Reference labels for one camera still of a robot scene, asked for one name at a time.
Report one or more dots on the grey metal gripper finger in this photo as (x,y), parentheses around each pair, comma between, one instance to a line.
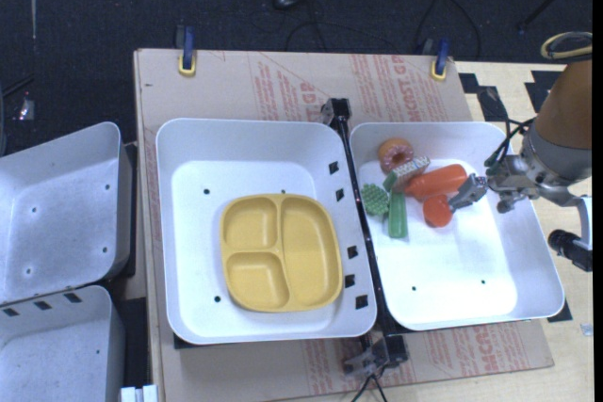
(472,186)
(464,200)

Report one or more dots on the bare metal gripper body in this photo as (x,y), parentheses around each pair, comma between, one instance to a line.
(516,181)

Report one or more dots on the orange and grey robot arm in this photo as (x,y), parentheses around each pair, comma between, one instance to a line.
(565,108)

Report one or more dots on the red-orange cylinder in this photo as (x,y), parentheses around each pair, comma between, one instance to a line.
(435,212)

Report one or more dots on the orange carrot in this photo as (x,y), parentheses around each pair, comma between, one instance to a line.
(438,181)

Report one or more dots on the tan patterned biscuit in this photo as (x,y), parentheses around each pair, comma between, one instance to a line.
(410,169)

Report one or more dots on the green bottle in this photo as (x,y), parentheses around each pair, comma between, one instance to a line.
(397,216)

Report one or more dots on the white plastic tray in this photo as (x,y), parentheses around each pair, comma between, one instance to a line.
(198,249)
(56,212)
(52,353)
(452,278)

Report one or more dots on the green grapes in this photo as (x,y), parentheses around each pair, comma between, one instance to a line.
(374,200)

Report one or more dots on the pink doughnut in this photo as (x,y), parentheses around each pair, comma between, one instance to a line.
(387,150)

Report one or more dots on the thin black rod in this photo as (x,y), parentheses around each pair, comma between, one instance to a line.
(365,221)

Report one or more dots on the yellow divided plate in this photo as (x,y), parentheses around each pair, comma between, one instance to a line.
(264,278)

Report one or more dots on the brown cardboard board red print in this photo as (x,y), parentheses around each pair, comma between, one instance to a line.
(264,85)

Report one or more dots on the black cylinder on white bracket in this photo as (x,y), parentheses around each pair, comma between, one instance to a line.
(570,247)

